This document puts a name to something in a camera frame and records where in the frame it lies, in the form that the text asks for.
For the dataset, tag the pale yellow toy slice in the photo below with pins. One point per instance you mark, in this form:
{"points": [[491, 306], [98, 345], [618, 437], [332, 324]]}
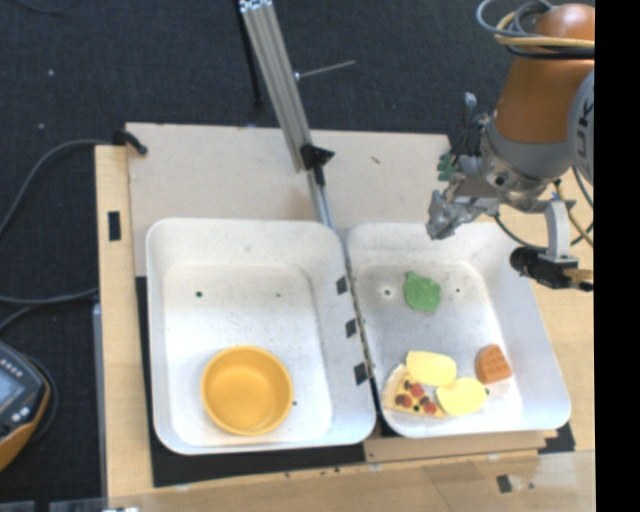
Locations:
{"points": [[430, 367], [462, 397]]}

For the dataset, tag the green toy lettuce leaf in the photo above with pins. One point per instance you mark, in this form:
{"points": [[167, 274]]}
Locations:
{"points": [[422, 292]]}

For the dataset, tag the orange toy waffle biscuit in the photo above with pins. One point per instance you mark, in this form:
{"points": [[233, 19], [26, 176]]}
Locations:
{"points": [[492, 365]]}

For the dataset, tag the white plastic tray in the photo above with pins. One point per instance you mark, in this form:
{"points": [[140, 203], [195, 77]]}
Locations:
{"points": [[240, 310], [450, 330]]}

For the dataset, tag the toy pizza slice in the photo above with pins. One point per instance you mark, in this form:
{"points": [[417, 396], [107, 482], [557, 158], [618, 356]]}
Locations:
{"points": [[405, 395]]}

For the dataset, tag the black cylinder on white bracket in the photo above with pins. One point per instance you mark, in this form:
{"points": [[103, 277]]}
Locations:
{"points": [[542, 267]]}

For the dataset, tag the yellow bowl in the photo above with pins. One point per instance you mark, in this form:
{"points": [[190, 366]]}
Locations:
{"points": [[247, 390]]}

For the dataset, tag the pale flat board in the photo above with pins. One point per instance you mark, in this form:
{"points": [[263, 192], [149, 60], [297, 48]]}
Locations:
{"points": [[220, 175]]}

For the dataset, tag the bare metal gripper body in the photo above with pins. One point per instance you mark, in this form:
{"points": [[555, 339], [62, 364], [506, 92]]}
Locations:
{"points": [[495, 187]]}

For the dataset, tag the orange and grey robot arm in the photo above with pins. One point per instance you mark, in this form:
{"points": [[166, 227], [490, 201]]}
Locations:
{"points": [[537, 100]]}

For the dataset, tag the thin black and white rod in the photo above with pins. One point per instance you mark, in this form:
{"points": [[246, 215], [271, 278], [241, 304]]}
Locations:
{"points": [[361, 335]]}

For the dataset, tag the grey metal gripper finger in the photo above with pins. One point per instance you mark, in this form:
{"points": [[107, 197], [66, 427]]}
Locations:
{"points": [[437, 215], [452, 220]]}

